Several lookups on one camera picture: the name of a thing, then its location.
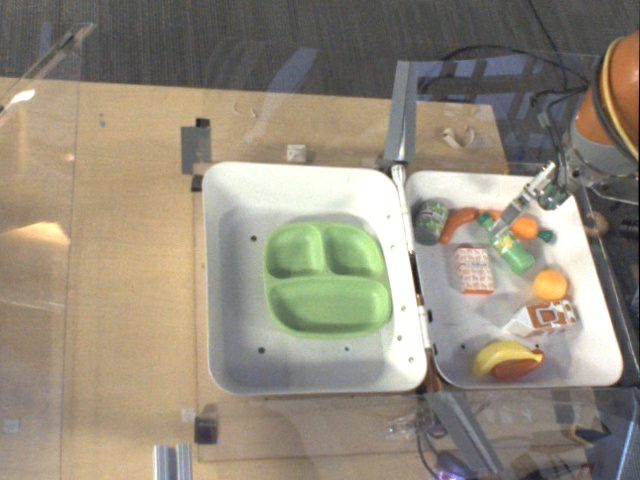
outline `wooden table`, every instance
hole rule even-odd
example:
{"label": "wooden table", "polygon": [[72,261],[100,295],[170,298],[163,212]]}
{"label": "wooden table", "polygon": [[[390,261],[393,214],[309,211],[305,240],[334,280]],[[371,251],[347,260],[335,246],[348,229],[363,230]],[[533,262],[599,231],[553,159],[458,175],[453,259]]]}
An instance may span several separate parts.
{"label": "wooden table", "polygon": [[[180,127],[211,119],[215,161],[284,162],[286,144],[303,143],[316,160],[368,166],[382,151],[390,108],[387,100],[91,83],[80,84],[78,101],[66,332],[56,352],[64,354],[62,454],[43,453],[35,467],[25,443],[42,434],[25,428],[12,447],[0,441],[0,457],[12,454],[3,480],[56,478],[58,467],[65,480],[150,478],[154,445],[192,441],[194,412],[233,402],[215,388],[202,355],[202,248],[191,177],[180,173]],[[467,125],[480,147],[454,151],[440,141],[444,127],[464,133]],[[418,158],[502,172],[491,109],[420,104]],[[26,314],[13,313],[20,322],[0,316],[25,337],[32,332]],[[22,353],[42,356],[37,333],[27,341]],[[55,435],[49,442],[55,451]],[[194,453],[195,479],[424,478],[414,452],[225,462],[206,455]]]}

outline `dark floor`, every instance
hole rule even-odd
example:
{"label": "dark floor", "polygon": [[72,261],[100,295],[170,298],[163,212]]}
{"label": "dark floor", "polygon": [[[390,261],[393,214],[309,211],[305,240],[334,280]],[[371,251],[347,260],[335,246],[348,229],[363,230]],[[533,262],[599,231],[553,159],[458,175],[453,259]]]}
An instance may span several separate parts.
{"label": "dark floor", "polygon": [[[638,27],[639,0],[532,0],[561,51],[599,54]],[[388,96],[397,59],[500,43],[547,51],[526,0],[0,0],[0,75],[18,75],[77,21],[98,29],[83,78],[265,89],[299,47],[305,92]]]}

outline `table top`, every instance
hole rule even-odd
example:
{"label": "table top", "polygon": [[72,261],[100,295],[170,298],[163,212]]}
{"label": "table top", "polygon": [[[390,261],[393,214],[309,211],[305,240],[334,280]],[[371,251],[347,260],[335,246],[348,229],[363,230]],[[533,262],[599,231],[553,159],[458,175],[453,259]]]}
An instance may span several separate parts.
{"label": "table top", "polygon": [[[440,67],[420,69],[424,81]],[[13,82],[0,80],[0,93]],[[215,385],[201,198],[181,172],[181,128],[196,118],[211,121],[211,162],[286,163],[287,145],[305,144],[312,164],[372,168],[390,99],[72,80],[38,90],[0,126],[13,166],[6,172],[19,174],[0,185],[4,207],[13,208],[0,220],[0,243],[16,248],[13,267],[0,260],[2,281],[28,288],[0,294],[0,379],[11,379],[0,384],[0,479],[149,478],[154,445],[192,442],[193,418],[211,404],[226,418],[220,438],[228,442],[198,447],[193,478],[424,478],[415,439],[376,434],[415,407],[413,396],[287,405],[238,399]],[[515,120],[526,111],[514,98]],[[496,100],[422,99],[416,170],[506,173],[509,162],[551,153],[543,132],[508,124]],[[462,141],[473,133],[474,143],[454,149],[445,129]],[[54,177],[32,169],[43,162]],[[581,401],[594,405],[593,397]],[[552,409],[540,406],[540,432],[551,427]],[[553,444],[577,453],[564,438]],[[503,447],[501,456],[519,453]]]}

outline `soda can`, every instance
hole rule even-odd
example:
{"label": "soda can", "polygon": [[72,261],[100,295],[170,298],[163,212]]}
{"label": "soda can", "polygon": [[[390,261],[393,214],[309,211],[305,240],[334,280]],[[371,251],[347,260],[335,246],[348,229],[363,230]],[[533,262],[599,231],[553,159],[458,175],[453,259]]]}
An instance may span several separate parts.
{"label": "soda can", "polygon": [[447,207],[435,199],[423,203],[414,221],[414,234],[418,243],[436,244],[448,217]]}

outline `green divided plate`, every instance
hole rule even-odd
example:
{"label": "green divided plate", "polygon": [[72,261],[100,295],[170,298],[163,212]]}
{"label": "green divided plate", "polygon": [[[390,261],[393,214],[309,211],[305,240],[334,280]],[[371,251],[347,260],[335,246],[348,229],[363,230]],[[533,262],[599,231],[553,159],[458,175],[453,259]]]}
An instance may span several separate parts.
{"label": "green divided plate", "polygon": [[391,316],[382,250],[356,226],[286,224],[267,239],[263,260],[269,312],[291,334],[305,338],[364,336]]}

